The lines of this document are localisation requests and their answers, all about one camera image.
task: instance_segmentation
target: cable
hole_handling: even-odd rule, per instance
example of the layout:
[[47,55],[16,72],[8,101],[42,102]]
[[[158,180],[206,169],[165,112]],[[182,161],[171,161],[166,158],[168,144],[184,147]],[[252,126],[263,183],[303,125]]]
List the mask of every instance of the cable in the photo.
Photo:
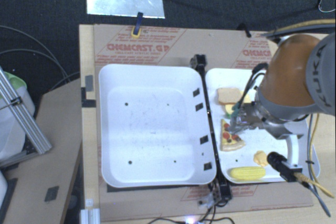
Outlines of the cable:
[[[35,41],[36,43],[38,43],[40,46],[42,46],[49,54],[50,56],[53,58],[53,60],[58,64],[60,65],[59,61],[57,60],[57,58],[55,57],[55,55],[39,40],[37,40],[36,38],[34,38],[33,36],[27,34],[26,32],[23,32],[21,30],[18,30],[16,28],[13,28],[13,27],[9,27],[9,26],[5,26],[5,25],[0,25],[0,28],[4,28],[4,29],[8,29],[8,30],[11,30],[11,31],[14,31],[14,32],[17,32],[17,33],[20,33],[30,39],[32,39],[33,41]],[[62,68],[62,75],[63,77],[65,78],[66,76],[68,76],[68,74],[65,72],[64,68]]]
[[198,222],[203,222],[204,219],[206,219],[206,217],[210,214],[212,208],[213,208],[213,207],[210,207],[210,208],[208,209],[208,211],[205,213],[204,217],[202,217]]
[[61,79],[59,82],[57,82],[54,86],[52,86],[51,88],[50,88],[50,91],[52,91],[54,88],[56,88],[58,85],[60,85],[63,81],[65,81],[65,80],[67,80],[67,79],[69,79],[69,78],[71,78],[72,76],[75,76],[75,75],[77,75],[77,74],[79,74],[80,72],[75,72],[75,73],[72,73],[72,74],[70,74],[69,76],[67,76],[67,77],[65,77],[65,78],[63,78],[63,79]]
[[304,116],[301,117],[301,118],[297,118],[297,119],[295,119],[295,120],[293,120],[293,121],[295,121],[295,122],[303,121],[303,120],[306,119],[308,116],[309,116],[309,114],[304,115]]
[[259,72],[261,69],[263,69],[263,68],[267,69],[267,68],[268,68],[268,63],[265,63],[265,62],[263,62],[263,63],[259,63],[259,64],[257,64],[257,65],[254,67],[254,69],[252,70],[252,74],[251,74],[251,76],[250,76],[248,82],[246,83],[246,86],[245,86],[243,95],[241,96],[241,99],[235,104],[235,107],[236,107],[237,109],[240,109],[240,107],[241,107],[241,105],[242,105],[242,103],[243,103],[243,101],[244,101],[244,98],[245,98],[247,92],[248,92],[248,91],[250,90],[250,88],[253,86],[254,82],[255,82],[256,79],[257,79],[257,77],[260,76],[261,74],[264,74],[264,73],[260,73],[260,74],[257,74],[257,75],[256,75],[256,73],[258,73],[258,72]]
[[335,198],[334,195],[328,191],[326,188],[324,188],[323,186],[321,186],[321,184],[319,183],[319,181],[317,180],[317,177],[315,175],[315,171],[314,171],[314,168],[312,166],[312,161],[311,161],[311,155],[312,155],[312,147],[313,147],[313,139],[314,139],[314,136],[315,136],[315,133],[316,133],[316,129],[317,129],[317,125],[318,125],[318,120],[319,120],[319,114],[317,115],[317,118],[316,118],[316,122],[315,122],[315,126],[314,126],[314,129],[313,129],[313,132],[311,133],[311,136],[310,136],[310,130],[311,130],[311,125],[312,125],[312,116],[310,118],[310,121],[309,121],[309,129],[308,129],[308,138],[309,138],[309,150],[308,150],[308,168],[309,168],[309,172],[310,172],[310,175],[311,175],[311,178],[307,178],[309,180],[306,181],[308,183],[311,183],[313,184],[314,186],[318,187],[324,194],[326,194],[327,196],[329,196],[330,198]]
[[215,216],[215,214],[213,214],[213,217],[212,217],[211,219],[204,219],[203,221],[210,221],[209,224],[211,224],[212,222],[215,222],[215,221],[229,220],[232,224],[235,224],[235,222],[233,221],[232,218],[224,217],[224,218],[217,218],[217,219],[214,219],[214,216]]
[[318,187],[321,191],[323,191],[329,197],[335,198],[330,191],[328,191],[326,188],[324,188],[323,186],[321,186],[319,183],[311,180],[310,178],[308,178],[304,174],[296,172],[296,173],[294,173],[294,176],[298,179],[298,181],[310,183],[310,184]]
[[323,12],[323,13],[329,13],[329,12],[334,12],[336,9],[332,9],[332,10],[322,10],[321,8],[321,3],[322,3],[322,0],[320,0],[320,3],[319,3],[319,11],[320,12]]
[[168,221],[168,222],[171,222],[171,223],[176,223],[176,224],[186,224],[185,221],[175,221],[175,220],[172,220],[172,219],[167,219],[167,218],[155,218],[154,220],[148,222],[147,224],[152,224],[158,220],[163,220],[163,221]]
[[25,51],[25,52],[31,52],[31,53],[34,53],[34,54],[39,54],[39,55],[42,55],[43,57],[49,59],[50,61],[52,61],[54,64],[56,64],[59,69],[61,70],[62,74],[66,74],[66,77],[68,77],[67,73],[65,72],[64,68],[59,64],[59,62],[55,59],[53,59],[52,57],[44,54],[43,52],[39,52],[37,50],[31,50],[31,49],[11,49],[11,50],[5,50],[5,51],[2,51],[0,52],[0,55],[4,55],[4,54],[8,54],[8,53],[11,53],[11,52],[18,52],[18,51]]
[[212,213],[212,217],[211,217],[209,224],[211,224],[212,221],[214,221],[215,215],[216,215],[216,206],[214,206],[214,212]]
[[310,20],[307,22],[278,28],[267,33],[263,33],[262,36],[266,37],[267,39],[273,40],[276,37],[286,36],[299,32],[309,32],[311,30],[317,29],[335,29],[335,22],[335,19]]
[[220,204],[220,203],[218,203],[218,204],[216,204],[216,206],[217,206],[217,207],[224,207],[224,206],[226,206],[226,204],[227,204],[227,202],[225,202],[224,204]]
[[315,191],[308,183],[303,182],[301,184],[307,189],[309,189],[315,195],[315,197],[319,200],[319,203],[322,209],[324,210],[324,212],[327,214],[328,217],[331,217],[329,209],[327,208],[327,206],[325,205],[324,201],[321,199],[317,191]]

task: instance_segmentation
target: black clip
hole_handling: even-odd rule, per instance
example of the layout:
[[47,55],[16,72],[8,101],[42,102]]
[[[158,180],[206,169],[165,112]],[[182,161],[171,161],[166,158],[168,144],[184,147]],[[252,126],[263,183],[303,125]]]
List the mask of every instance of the black clip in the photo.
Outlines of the black clip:
[[18,104],[21,104],[21,103],[22,103],[21,97],[17,97],[17,98],[14,98],[13,100],[11,100],[10,104],[1,107],[0,110],[5,109],[5,108],[7,108],[7,107],[9,107],[11,105],[15,106],[15,105],[18,105]]
[[237,27],[236,30],[244,30],[245,33],[246,33],[246,36],[248,38],[250,38],[252,36],[251,33],[250,33],[250,31],[248,30],[246,24],[244,24],[244,23],[241,23],[240,25],[238,25],[238,27]]
[[135,23],[135,26],[133,26],[132,33],[131,33],[131,36],[134,38],[138,38],[140,36],[140,33],[141,33],[140,25],[141,25],[142,17],[143,17],[143,13],[138,12],[137,21]]

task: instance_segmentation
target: toy bread slice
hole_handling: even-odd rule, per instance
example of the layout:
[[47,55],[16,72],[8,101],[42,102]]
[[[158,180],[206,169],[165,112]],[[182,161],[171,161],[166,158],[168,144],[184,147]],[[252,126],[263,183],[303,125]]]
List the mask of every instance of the toy bread slice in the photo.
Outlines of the toy bread slice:
[[219,88],[217,93],[218,102],[221,105],[235,104],[242,97],[238,88]]

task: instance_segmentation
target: table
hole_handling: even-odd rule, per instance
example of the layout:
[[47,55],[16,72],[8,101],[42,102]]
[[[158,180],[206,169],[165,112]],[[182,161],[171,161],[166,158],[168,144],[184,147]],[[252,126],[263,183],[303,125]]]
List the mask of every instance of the table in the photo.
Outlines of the table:
[[[94,44],[97,41],[97,35],[101,35],[102,39],[108,43],[111,39],[110,37],[104,36],[104,31],[111,34],[113,39],[115,36],[122,33],[126,33],[128,31],[128,26],[113,26],[110,27],[106,26],[104,30],[103,27],[96,27],[93,25],[81,25],[80,26],[80,56],[81,56],[81,87],[82,87],[82,96],[85,98],[85,102],[88,102],[82,108],[82,130],[83,130],[83,163],[84,163],[84,179],[85,179],[85,208],[87,210],[91,210],[94,208],[100,208],[101,211],[111,211],[111,218],[113,218],[113,214],[120,215],[120,211],[127,207],[127,212],[124,214],[129,214],[129,218],[139,218],[136,220],[121,220],[127,219],[128,215],[119,216],[114,218],[113,222],[109,219],[102,219],[102,223],[148,223],[151,219],[159,217],[156,213],[148,213],[145,215],[140,215],[141,210],[139,207],[147,206],[148,209],[153,207],[159,207],[161,204],[167,203],[167,207],[171,212],[175,212],[175,215],[183,215],[183,214],[203,214],[205,212],[204,209],[199,210],[197,206],[193,206],[188,204],[188,201],[176,201],[176,205],[174,207],[174,202],[168,202],[167,200],[173,200],[176,198],[174,193],[178,190],[166,190],[162,189],[160,192],[162,193],[163,198],[161,200],[148,200],[144,202],[143,199],[139,198],[140,196],[152,197],[153,199],[157,199],[155,197],[155,190],[146,191],[146,190],[139,190],[136,195],[135,194],[125,194],[122,195],[120,192],[111,193],[109,195],[103,195],[101,187],[102,182],[100,182],[99,177],[99,150],[97,147],[97,143],[99,142],[99,125],[97,124],[97,111],[96,111],[96,104],[94,104],[97,96],[96,96],[96,86],[94,84],[95,77],[97,76],[97,70],[95,67],[96,64],[100,62],[107,63],[106,60],[108,57],[115,57],[117,58],[118,54],[107,56],[102,55],[101,58],[95,58],[95,51],[94,51]],[[163,31],[168,31],[173,33],[174,31],[170,29],[166,29]],[[231,66],[233,68],[239,67],[239,65],[245,65],[249,63],[249,61],[255,58],[258,55],[258,52],[264,54],[264,56],[270,57],[271,53],[273,54],[276,50],[276,46],[272,44],[265,44],[262,41],[258,41],[258,33],[253,33],[252,41],[250,42],[246,37],[244,37],[245,33],[238,32],[238,31],[225,31],[225,30],[206,30],[206,29],[186,29],[186,30],[177,30],[180,36],[174,39],[172,38],[170,41],[172,44],[169,47],[168,52],[166,52],[163,56],[160,56],[157,59],[155,64],[159,65],[185,65],[187,66],[190,57],[192,57],[195,53],[205,53],[209,59],[211,60],[211,67],[222,67],[223,59],[220,58],[223,55],[222,51],[218,52],[214,50],[214,47],[211,47],[209,44],[209,40],[212,38],[216,39],[214,44],[229,44],[226,45],[225,52],[228,54],[227,61],[232,61]],[[126,56],[122,56],[121,59],[128,59]],[[321,174],[320,174],[320,181],[321,183],[331,190],[333,193],[336,193],[336,182],[335,182],[335,118],[327,115],[322,115],[320,119],[320,123],[317,129],[317,136],[318,137],[315,141],[315,147],[317,149],[317,153],[319,156],[319,161],[321,165]],[[278,183],[278,184],[270,184],[270,186],[260,186],[258,191],[265,191],[265,200],[267,200],[268,205],[265,205],[264,209],[271,209],[271,208],[286,208],[286,210],[260,210],[260,211],[249,211],[249,212],[226,212],[225,216],[232,217],[236,223],[292,223],[294,222],[324,222],[324,223],[333,223],[334,222],[334,214],[336,214],[336,202],[333,199],[328,197],[323,198],[327,206],[329,207],[330,212],[332,213],[332,218],[328,218],[323,210],[320,208],[318,201],[313,198],[312,203],[314,207],[301,207],[301,206],[308,206],[312,205],[309,204],[309,201],[306,204],[299,205],[295,199],[302,198],[303,200],[306,198],[305,195],[311,197],[308,190],[301,190],[298,191],[302,195],[302,197],[296,197],[293,193],[297,191],[297,186],[288,183]],[[286,199],[286,197],[282,197],[286,204],[279,205],[279,199],[281,199],[281,190],[283,191],[283,195],[290,196],[290,199],[293,200],[293,204],[291,204],[290,200]],[[111,202],[109,204],[109,199],[115,199],[115,202]],[[239,198],[235,198],[230,202],[234,204],[234,201],[237,201]],[[185,220],[186,217],[178,217],[174,218],[178,220]]]
[[[73,81],[41,100],[36,122],[53,148],[5,172],[17,178],[4,224],[63,223],[81,160],[80,81]],[[54,199],[45,202],[50,191]]]

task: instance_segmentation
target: toy pizza slice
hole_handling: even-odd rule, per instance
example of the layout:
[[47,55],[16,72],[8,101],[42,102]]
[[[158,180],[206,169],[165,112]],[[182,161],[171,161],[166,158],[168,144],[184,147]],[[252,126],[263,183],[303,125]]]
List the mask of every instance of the toy pizza slice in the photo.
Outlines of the toy pizza slice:
[[223,119],[221,120],[221,126],[221,151],[235,151],[245,146],[245,141],[237,134],[231,135],[225,130],[230,125]]

